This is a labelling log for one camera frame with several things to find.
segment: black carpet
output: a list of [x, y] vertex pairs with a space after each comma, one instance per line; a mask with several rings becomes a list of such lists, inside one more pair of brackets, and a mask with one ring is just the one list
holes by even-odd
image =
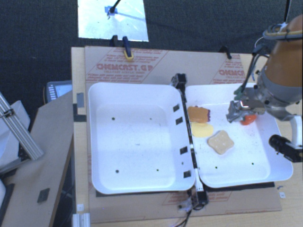
[[[250, 53], [284, 19], [286, 0], [144, 0], [149, 42], [132, 47]], [[289, 19], [302, 13], [292, 0]], [[31, 119], [49, 81], [71, 79], [71, 47], [109, 45], [78, 38], [77, 0], [0, 0], [0, 91], [21, 100]]]

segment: metal rod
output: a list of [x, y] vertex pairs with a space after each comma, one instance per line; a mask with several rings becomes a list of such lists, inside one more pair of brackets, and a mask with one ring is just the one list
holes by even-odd
[[3, 168], [0, 169], [0, 175], [5, 174], [11, 170], [16, 169], [17, 167], [19, 167], [20, 165], [26, 163], [27, 161], [29, 161], [29, 159], [23, 160], [21, 161], [20, 158], [8, 163], [6, 166], [4, 166]]
[[114, 13], [114, 12], [115, 12], [115, 9], [116, 9], [116, 7], [117, 7], [117, 5], [118, 5], [118, 3], [119, 3], [120, 1], [121, 1], [121, 0], [117, 0], [117, 2], [114, 4], [114, 6], [112, 6], [112, 7], [109, 9], [108, 13]]
[[4, 120], [8, 128], [15, 135], [25, 152], [32, 160], [36, 160], [44, 153], [35, 143], [25, 126], [21, 123], [18, 116], [14, 114], [6, 115], [5, 112], [11, 110], [9, 103], [0, 92], [0, 118]]

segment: black bracket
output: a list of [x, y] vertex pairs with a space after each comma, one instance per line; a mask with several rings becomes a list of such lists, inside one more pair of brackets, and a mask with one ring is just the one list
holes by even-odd
[[37, 203], [41, 203], [47, 200], [48, 198], [48, 193], [50, 191], [50, 188], [46, 188], [44, 190], [41, 190], [38, 196]]
[[3, 117], [8, 118], [8, 117], [12, 116], [14, 113], [15, 113], [14, 109], [10, 108], [9, 110], [5, 111], [3, 113], [3, 115], [0, 116], [0, 118], [3, 118]]
[[73, 104], [74, 122], [86, 122], [86, 115], [78, 114], [77, 104]]
[[176, 125], [178, 125], [178, 124], [180, 124], [182, 122], [183, 122], [183, 118], [182, 117], [176, 119]]
[[183, 173], [183, 178], [187, 178], [191, 176], [191, 172], [190, 171], [186, 171]]
[[180, 149], [180, 155], [184, 154], [187, 152], [187, 146], [183, 147]]
[[173, 109], [174, 112], [177, 111], [177, 110], [179, 110], [180, 109], [179, 104], [177, 104], [176, 106], [174, 106], [172, 109]]
[[185, 97], [185, 84], [187, 83], [186, 74], [177, 73], [171, 79], [171, 85], [176, 89], [179, 89], [182, 93], [182, 97]]

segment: black clip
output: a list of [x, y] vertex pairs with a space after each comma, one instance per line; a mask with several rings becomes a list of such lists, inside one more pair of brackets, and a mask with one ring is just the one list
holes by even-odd
[[118, 36], [114, 35], [111, 40], [109, 41], [109, 46], [117, 47], [118, 46]]
[[221, 47], [221, 49], [219, 50], [219, 52], [225, 52], [226, 55], [227, 55], [227, 58], [228, 58], [229, 60], [232, 59], [231, 53], [229, 52], [229, 49], [228, 49], [225, 45], [223, 45], [223, 46]]

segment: wire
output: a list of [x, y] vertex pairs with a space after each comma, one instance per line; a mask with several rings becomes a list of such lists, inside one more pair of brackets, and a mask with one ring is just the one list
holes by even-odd
[[280, 40], [280, 41], [291, 41], [291, 40], [300, 40], [303, 37], [303, 31], [286, 31], [279, 32], [277, 28], [281, 28], [282, 24], [270, 26], [267, 30], [263, 32], [264, 39], [267, 40]]
[[61, 196], [59, 201], [64, 199], [67, 196], [67, 194], [74, 188], [74, 186], [75, 186], [75, 183], [68, 190], [65, 191], [65, 193]]
[[287, 0], [286, 1], [285, 14], [284, 14], [284, 22], [285, 23], [287, 22], [287, 18], [288, 18], [291, 3], [292, 3], [292, 0]]
[[191, 212], [192, 212], [192, 210], [190, 210], [190, 211], [187, 213], [187, 216], [186, 216], [185, 220], [183, 220], [180, 224], [178, 224], [178, 225], [176, 225], [176, 226], [174, 226], [174, 227], [180, 227], [180, 226], [186, 227]]
[[260, 37], [259, 39], [257, 39], [257, 41], [255, 42], [255, 48], [257, 47], [257, 43], [259, 43], [259, 41], [260, 41], [261, 39], [264, 39], [263, 36]]
[[204, 204], [198, 204], [197, 206], [195, 206], [194, 208], [193, 208], [193, 210], [196, 210], [196, 211], [199, 211], [199, 210], [201, 210], [202, 208], [204, 208]]
[[269, 58], [268, 55], [266, 54], [255, 54], [253, 55], [252, 59], [251, 59], [251, 62], [250, 62], [250, 66], [249, 66], [249, 69], [248, 69], [248, 72], [247, 72], [247, 75], [246, 75], [246, 78], [241, 86], [241, 92], [244, 91], [245, 87], [246, 87], [246, 84], [247, 84], [247, 81], [248, 79], [250, 78], [251, 74], [253, 73], [253, 71], [255, 70], [255, 67], [256, 67], [256, 63], [258, 61], [258, 59], [263, 56], [263, 57], [266, 57], [266, 58]]

